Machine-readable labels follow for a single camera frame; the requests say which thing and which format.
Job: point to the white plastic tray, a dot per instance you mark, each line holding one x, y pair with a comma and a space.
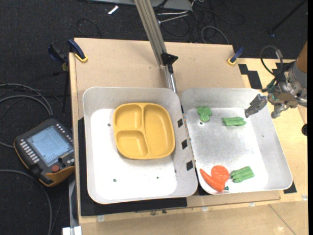
227, 148
127, 180

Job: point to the green asparagus bundle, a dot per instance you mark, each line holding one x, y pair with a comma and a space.
233, 121
242, 174

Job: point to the orange round slice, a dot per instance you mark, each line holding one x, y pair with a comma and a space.
221, 172

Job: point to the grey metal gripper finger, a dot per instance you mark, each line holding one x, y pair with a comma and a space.
278, 111
256, 104

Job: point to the thin rod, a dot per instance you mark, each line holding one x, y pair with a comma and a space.
188, 137

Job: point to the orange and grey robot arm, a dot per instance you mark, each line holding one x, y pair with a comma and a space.
302, 67

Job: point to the pale brown flat board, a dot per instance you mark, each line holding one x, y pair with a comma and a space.
122, 67

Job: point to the green broccoli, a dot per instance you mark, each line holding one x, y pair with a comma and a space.
204, 113

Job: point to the orange carrot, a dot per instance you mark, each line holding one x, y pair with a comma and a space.
212, 183

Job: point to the yellow divided plate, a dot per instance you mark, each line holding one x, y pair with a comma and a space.
156, 128

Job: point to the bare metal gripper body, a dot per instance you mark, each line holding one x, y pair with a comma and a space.
284, 97

